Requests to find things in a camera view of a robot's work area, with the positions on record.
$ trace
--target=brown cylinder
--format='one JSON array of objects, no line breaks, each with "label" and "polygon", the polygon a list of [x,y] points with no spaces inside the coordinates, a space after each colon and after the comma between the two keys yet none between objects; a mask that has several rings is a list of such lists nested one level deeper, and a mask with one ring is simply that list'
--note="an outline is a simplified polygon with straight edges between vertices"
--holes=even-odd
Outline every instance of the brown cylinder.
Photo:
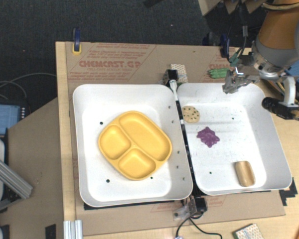
[{"label": "brown cylinder", "polygon": [[[273,4],[291,4],[299,0],[274,0]],[[268,48],[294,49],[295,29],[299,21],[299,7],[269,11],[259,31],[259,41]]]}]

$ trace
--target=wooden table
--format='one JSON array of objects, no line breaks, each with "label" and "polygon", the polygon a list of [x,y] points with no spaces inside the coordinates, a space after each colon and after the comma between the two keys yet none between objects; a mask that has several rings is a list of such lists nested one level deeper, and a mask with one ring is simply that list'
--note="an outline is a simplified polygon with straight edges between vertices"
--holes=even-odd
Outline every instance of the wooden table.
[{"label": "wooden table", "polygon": [[[157,45],[158,48],[166,51],[166,63],[192,65],[201,64],[200,61],[210,59],[209,50],[215,47],[203,46],[172,46]],[[68,92],[68,76],[67,76],[67,58],[66,43],[56,43],[56,59],[57,59],[57,78],[58,78],[58,101],[59,101],[59,121],[60,121],[60,145],[61,145],[61,165],[62,165],[62,189],[63,189],[63,211],[65,221],[76,220],[75,194],[73,182],[73,163],[72,163],[72,147],[71,147],[71,128],[69,118],[69,92]],[[186,67],[189,82],[198,82],[196,72],[198,68],[192,69],[191,66]],[[136,76],[135,80],[143,84],[146,79],[140,80],[140,76]],[[258,84],[266,96],[275,96],[276,93],[264,82]],[[249,224],[256,223],[260,228],[265,239],[296,239],[299,233],[299,122],[295,120],[283,120],[273,115],[273,120],[277,129],[277,133],[281,140],[282,147],[286,154],[292,175],[297,186],[298,194],[295,198],[288,198],[288,205],[285,207],[286,215],[274,218],[241,220],[223,223],[213,223],[200,225],[200,227],[208,232],[220,233],[224,239],[233,238],[232,232],[243,228]],[[154,229],[146,231],[134,231],[125,233],[115,233],[98,236],[88,236],[88,239],[139,239],[139,238],[174,238],[177,227]],[[180,235],[184,238],[200,239],[200,238],[217,238],[217,236],[202,235],[194,226],[184,226],[180,231]]]}]

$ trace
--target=yellow clip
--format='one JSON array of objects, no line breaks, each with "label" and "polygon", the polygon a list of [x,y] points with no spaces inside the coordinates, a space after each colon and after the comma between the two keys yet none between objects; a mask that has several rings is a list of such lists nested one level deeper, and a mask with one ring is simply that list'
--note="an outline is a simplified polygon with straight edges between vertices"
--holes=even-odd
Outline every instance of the yellow clip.
[{"label": "yellow clip", "polygon": [[80,55],[81,52],[82,52],[82,46],[81,46],[81,44],[79,45],[79,51],[75,51],[75,50],[74,50],[74,43],[72,43],[72,53],[73,53],[74,55]]}]

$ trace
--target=white tray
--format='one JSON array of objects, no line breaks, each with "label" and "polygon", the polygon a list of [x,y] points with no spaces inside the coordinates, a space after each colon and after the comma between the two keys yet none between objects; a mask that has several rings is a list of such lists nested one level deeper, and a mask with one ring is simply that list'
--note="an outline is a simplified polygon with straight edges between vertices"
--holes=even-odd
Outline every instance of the white tray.
[{"label": "white tray", "polygon": [[[186,123],[186,134],[199,189],[208,195],[287,188],[292,176],[271,114],[262,108],[264,93],[256,85],[225,94],[222,84],[186,83],[178,90],[181,106],[200,112],[198,123]],[[209,148],[197,133],[209,127],[220,141]],[[242,187],[234,163],[249,161],[256,182]]]},{"label": "white tray", "polygon": [[[193,183],[172,91],[162,85],[81,85],[73,93],[79,188],[92,207],[184,199]],[[172,154],[151,177],[133,181],[101,154],[97,140],[118,115],[139,111],[170,138]]]}]

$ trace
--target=dark floor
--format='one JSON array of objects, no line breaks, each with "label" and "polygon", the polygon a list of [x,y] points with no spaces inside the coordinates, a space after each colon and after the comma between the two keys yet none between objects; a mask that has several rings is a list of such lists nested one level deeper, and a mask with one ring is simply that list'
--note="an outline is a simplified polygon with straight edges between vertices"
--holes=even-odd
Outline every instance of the dark floor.
[{"label": "dark floor", "polygon": [[[0,0],[0,81],[55,74],[55,42],[71,41],[74,27],[81,29],[82,41],[202,45],[210,32],[227,33],[231,18],[222,4],[202,16],[198,0]],[[246,14],[248,47],[264,18],[261,8]],[[232,46],[241,46],[239,18],[230,37]],[[16,83],[32,111],[57,96],[56,79],[49,75]],[[23,98],[12,84],[0,95]]]}]

